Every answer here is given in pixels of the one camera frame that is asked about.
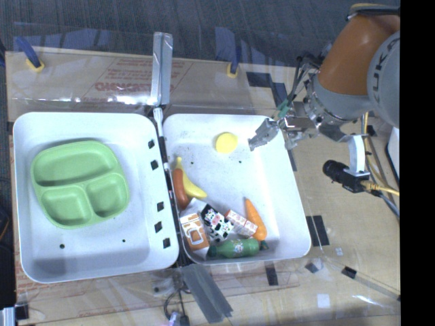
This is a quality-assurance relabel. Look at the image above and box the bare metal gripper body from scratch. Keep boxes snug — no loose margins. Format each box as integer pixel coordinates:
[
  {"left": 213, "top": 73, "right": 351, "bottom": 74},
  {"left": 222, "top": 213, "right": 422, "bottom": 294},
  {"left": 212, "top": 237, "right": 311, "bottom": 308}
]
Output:
[{"left": 276, "top": 95, "right": 329, "bottom": 141}]

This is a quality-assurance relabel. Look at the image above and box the yellow round biscuit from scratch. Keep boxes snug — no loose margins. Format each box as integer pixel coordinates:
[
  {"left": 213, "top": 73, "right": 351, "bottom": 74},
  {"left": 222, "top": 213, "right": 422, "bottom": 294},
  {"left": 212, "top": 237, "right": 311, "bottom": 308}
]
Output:
[{"left": 214, "top": 132, "right": 239, "bottom": 155}]

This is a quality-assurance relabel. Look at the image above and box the white plastic tray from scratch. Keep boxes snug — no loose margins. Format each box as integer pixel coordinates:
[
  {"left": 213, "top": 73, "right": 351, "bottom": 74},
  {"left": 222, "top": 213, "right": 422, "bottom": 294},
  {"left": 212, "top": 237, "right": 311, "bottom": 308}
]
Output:
[
  {"left": 12, "top": 111, "right": 180, "bottom": 284},
  {"left": 162, "top": 113, "right": 312, "bottom": 266}
]

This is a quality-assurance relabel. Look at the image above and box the orange carrot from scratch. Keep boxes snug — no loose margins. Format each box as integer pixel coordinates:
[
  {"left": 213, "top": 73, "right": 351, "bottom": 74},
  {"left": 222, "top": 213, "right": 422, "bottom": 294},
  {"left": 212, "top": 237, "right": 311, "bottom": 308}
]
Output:
[{"left": 244, "top": 198, "right": 269, "bottom": 251}]

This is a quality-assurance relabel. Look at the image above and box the yellow banana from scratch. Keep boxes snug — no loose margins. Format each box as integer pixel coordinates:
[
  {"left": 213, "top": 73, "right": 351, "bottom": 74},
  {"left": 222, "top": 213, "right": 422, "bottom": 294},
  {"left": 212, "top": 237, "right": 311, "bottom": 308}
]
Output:
[{"left": 175, "top": 156, "right": 208, "bottom": 200}]

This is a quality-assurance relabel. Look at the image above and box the red and white carton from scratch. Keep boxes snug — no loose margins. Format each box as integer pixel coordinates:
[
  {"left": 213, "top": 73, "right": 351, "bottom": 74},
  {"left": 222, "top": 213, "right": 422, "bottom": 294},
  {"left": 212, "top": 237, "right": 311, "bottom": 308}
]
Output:
[{"left": 224, "top": 209, "right": 259, "bottom": 238}]

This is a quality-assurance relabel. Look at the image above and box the orange sausage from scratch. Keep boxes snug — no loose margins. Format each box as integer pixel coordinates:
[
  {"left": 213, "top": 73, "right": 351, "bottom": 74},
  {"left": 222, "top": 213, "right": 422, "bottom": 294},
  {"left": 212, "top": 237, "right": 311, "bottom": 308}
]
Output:
[{"left": 172, "top": 168, "right": 190, "bottom": 211}]

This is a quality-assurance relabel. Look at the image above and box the cow print carton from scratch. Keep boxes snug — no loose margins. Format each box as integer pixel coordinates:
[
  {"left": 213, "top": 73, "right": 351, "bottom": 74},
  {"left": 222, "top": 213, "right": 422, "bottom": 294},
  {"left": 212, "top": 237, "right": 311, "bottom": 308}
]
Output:
[{"left": 200, "top": 203, "right": 235, "bottom": 244}]

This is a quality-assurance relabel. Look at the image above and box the green bottle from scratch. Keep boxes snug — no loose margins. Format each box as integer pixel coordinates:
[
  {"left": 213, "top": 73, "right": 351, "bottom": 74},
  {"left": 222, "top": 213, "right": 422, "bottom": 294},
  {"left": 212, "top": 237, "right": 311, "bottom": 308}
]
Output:
[{"left": 207, "top": 237, "right": 261, "bottom": 260}]

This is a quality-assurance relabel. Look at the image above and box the orange juice carton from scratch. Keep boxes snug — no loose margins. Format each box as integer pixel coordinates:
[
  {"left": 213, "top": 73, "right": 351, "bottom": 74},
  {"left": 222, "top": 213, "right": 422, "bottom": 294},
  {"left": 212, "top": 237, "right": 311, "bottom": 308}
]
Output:
[{"left": 179, "top": 212, "right": 210, "bottom": 253}]

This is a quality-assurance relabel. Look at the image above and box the brown cardboard board red print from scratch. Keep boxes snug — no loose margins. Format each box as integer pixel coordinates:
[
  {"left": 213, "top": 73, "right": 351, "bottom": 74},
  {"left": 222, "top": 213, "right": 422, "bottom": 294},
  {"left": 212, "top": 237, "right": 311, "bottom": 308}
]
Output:
[{"left": 5, "top": 50, "right": 302, "bottom": 323}]

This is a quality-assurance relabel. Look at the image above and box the green divided plate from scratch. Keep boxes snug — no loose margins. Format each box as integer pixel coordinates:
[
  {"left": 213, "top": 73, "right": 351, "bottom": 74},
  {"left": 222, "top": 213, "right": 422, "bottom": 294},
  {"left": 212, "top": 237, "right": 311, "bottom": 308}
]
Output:
[{"left": 30, "top": 140, "right": 131, "bottom": 230}]

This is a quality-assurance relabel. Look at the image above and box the black cylinder on white bracket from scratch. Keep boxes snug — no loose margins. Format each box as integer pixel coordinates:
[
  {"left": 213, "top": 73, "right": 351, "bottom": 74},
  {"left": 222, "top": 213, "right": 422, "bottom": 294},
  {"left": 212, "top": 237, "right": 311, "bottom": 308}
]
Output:
[{"left": 322, "top": 133, "right": 372, "bottom": 194}]

